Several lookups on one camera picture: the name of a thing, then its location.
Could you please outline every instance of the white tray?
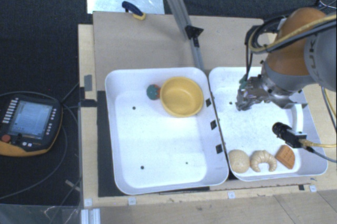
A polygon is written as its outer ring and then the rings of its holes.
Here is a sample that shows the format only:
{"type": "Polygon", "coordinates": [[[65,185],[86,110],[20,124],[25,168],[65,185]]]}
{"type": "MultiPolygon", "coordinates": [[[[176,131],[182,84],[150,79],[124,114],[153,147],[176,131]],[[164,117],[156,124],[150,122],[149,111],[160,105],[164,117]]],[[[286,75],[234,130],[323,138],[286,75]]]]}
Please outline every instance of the white tray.
{"type": "Polygon", "coordinates": [[[115,182],[129,195],[221,184],[229,173],[209,84],[197,68],[116,70],[105,80],[115,182]],[[174,76],[194,80],[204,94],[195,116],[169,115],[150,100],[150,84],[174,76]]]}
{"type": "MultiPolygon", "coordinates": [[[[261,68],[253,67],[250,76],[257,76],[261,68]]],[[[218,67],[213,69],[209,76],[211,92],[214,96],[217,116],[220,121],[222,135],[225,141],[226,151],[240,149],[249,156],[256,150],[267,150],[276,155],[278,149],[285,144],[278,139],[272,131],[276,122],[282,122],[292,127],[292,113],[290,110],[281,109],[273,103],[255,104],[250,110],[238,111],[235,106],[239,80],[245,74],[245,68],[218,67]]],[[[305,103],[303,93],[296,93],[293,101],[305,103]]],[[[307,139],[320,142],[318,133],[313,123],[309,107],[303,109],[304,126],[303,132],[308,135],[307,139]]],[[[324,154],[322,148],[315,148],[324,154]]],[[[255,172],[251,168],[243,174],[234,175],[243,181],[255,181],[271,178],[310,176],[323,174],[328,162],[304,149],[294,149],[295,165],[289,170],[280,162],[274,172],[268,171],[268,164],[260,164],[261,172],[255,172]]]]}

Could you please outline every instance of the screen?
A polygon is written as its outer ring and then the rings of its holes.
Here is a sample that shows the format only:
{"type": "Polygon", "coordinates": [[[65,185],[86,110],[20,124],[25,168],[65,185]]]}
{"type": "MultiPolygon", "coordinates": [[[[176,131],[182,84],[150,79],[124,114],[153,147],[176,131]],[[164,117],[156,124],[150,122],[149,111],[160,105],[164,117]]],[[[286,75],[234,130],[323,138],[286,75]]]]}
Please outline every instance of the screen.
{"type": "Polygon", "coordinates": [[[13,117],[8,134],[42,139],[52,111],[52,106],[21,100],[13,117]]]}

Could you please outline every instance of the yellow cable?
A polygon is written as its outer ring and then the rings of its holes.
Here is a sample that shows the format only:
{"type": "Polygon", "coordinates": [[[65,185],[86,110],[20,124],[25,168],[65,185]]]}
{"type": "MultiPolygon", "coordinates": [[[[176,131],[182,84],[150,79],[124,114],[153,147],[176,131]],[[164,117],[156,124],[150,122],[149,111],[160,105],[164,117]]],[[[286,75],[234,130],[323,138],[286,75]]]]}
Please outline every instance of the yellow cable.
{"type": "Polygon", "coordinates": [[[329,96],[328,96],[328,92],[326,91],[326,89],[324,89],[324,93],[325,93],[325,96],[326,96],[326,100],[328,101],[329,107],[330,107],[330,109],[331,109],[333,115],[336,117],[336,110],[335,110],[335,109],[333,108],[333,106],[332,106],[332,103],[331,103],[331,101],[330,101],[330,98],[329,98],[329,96]]]}
{"type": "Polygon", "coordinates": [[[337,144],[326,145],[326,144],[316,144],[306,139],[299,139],[299,142],[304,146],[317,146],[317,147],[325,147],[325,148],[335,148],[337,144]]]}
{"type": "Polygon", "coordinates": [[[284,40],[289,39],[290,37],[293,37],[293,36],[298,35],[298,34],[300,34],[302,32],[305,32],[305,31],[311,29],[312,27],[314,27],[314,26],[316,26],[318,24],[321,24],[321,23],[324,23],[324,22],[328,22],[328,21],[332,21],[332,20],[334,20],[336,18],[337,18],[337,15],[330,15],[330,16],[326,16],[326,17],[321,18],[321,19],[317,19],[317,20],[315,20],[313,22],[310,22],[308,24],[303,25],[302,27],[294,30],[293,32],[285,35],[284,37],[278,39],[277,41],[275,41],[275,42],[273,42],[273,43],[271,43],[271,44],[269,44],[267,46],[258,47],[258,48],[253,47],[253,45],[252,45],[253,36],[254,36],[255,32],[258,30],[258,28],[257,28],[254,31],[254,33],[251,35],[251,37],[249,38],[249,41],[248,41],[249,49],[252,52],[262,52],[262,51],[265,51],[265,50],[267,50],[267,49],[269,49],[269,48],[271,48],[271,47],[273,47],[275,45],[278,45],[280,42],[283,42],[284,40]]]}

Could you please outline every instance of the brown toy bread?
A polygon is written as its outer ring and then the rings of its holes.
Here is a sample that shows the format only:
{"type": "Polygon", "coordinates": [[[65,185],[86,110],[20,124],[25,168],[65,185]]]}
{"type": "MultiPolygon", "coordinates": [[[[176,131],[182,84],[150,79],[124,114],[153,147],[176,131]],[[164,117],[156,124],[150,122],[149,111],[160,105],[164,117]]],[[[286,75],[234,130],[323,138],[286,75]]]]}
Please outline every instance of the brown toy bread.
{"type": "Polygon", "coordinates": [[[295,154],[293,150],[286,145],[281,146],[275,158],[282,163],[286,168],[292,169],[295,164],[295,154]]]}

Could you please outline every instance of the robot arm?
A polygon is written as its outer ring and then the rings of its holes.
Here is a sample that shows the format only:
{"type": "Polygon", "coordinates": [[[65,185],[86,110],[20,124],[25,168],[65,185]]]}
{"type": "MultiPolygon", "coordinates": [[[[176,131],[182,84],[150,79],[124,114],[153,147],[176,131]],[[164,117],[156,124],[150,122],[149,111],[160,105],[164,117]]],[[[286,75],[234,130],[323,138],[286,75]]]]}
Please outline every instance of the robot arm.
{"type": "MultiPolygon", "coordinates": [[[[324,17],[325,14],[317,9],[298,9],[281,26],[276,40],[324,17]]],[[[271,51],[261,74],[246,79],[241,81],[237,93],[238,110],[250,109],[262,101],[291,108],[294,102],[289,97],[314,83],[336,91],[336,27],[271,51]]]]}

